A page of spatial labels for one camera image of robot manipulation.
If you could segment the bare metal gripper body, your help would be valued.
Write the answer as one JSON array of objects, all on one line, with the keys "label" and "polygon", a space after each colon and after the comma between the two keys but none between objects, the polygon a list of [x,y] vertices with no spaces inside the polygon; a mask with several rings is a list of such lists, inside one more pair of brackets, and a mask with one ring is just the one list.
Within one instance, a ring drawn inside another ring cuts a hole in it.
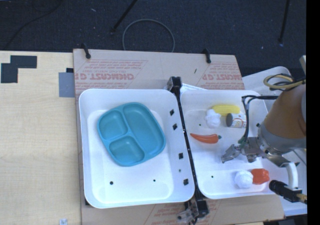
[{"label": "bare metal gripper body", "polygon": [[257,158],[265,158],[269,154],[268,148],[259,137],[248,137],[242,145],[240,153],[246,156],[249,163],[253,163]]}]

